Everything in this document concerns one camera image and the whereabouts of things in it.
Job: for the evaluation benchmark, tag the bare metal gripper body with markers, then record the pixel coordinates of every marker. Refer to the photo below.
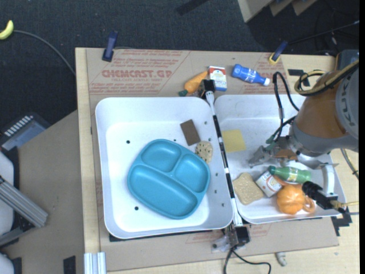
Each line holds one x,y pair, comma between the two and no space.
286,154

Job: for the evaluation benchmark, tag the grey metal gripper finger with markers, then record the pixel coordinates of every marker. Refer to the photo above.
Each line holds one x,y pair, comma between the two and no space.
255,161
263,150

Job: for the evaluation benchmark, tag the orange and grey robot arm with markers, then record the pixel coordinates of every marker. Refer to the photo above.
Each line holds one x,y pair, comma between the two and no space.
319,118

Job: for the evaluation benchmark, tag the green plastic bottle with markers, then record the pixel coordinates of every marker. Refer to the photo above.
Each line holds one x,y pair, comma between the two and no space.
293,174

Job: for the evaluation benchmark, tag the white and orange can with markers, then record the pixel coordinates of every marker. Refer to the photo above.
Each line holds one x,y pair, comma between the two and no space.
267,185

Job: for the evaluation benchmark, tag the beige bread slice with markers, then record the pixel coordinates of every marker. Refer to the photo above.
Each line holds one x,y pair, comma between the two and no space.
247,188

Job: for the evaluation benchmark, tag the yellow cheese slice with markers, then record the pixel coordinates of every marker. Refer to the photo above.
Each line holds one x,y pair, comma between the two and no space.
233,141

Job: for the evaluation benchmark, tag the thin black and white rod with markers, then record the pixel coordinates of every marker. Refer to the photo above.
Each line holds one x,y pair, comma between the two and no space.
221,145

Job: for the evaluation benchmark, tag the white plastic tray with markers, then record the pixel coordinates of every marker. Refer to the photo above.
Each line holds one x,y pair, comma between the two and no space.
251,113
119,181

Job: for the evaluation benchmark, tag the orange pumpkin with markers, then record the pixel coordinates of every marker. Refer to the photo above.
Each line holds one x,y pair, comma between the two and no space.
289,200

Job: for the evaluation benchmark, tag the beige chocolate chip cookie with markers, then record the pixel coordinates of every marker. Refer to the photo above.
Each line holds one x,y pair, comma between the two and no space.
204,151

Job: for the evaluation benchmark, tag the brown rectangular biscuit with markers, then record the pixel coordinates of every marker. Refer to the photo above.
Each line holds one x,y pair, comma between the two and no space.
190,132

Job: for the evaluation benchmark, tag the blue bottle with white cap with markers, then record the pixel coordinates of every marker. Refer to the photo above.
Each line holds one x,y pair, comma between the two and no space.
246,73

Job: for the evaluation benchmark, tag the white and red carton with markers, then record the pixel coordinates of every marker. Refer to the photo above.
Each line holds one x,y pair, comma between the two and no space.
218,77

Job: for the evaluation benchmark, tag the blue divided plate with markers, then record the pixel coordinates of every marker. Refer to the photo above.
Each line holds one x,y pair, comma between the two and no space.
165,181

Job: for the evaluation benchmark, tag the orange carrot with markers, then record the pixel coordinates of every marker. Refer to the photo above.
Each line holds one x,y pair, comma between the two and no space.
195,81

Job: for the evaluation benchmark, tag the brown cardboard board red print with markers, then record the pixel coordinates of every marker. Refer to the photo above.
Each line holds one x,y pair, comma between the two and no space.
142,76

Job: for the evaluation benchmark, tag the yellow banana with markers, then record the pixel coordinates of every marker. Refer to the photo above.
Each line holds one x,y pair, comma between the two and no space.
7,31

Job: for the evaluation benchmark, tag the black cylinder on white bracket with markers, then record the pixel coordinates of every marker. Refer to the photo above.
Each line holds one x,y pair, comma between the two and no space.
316,191

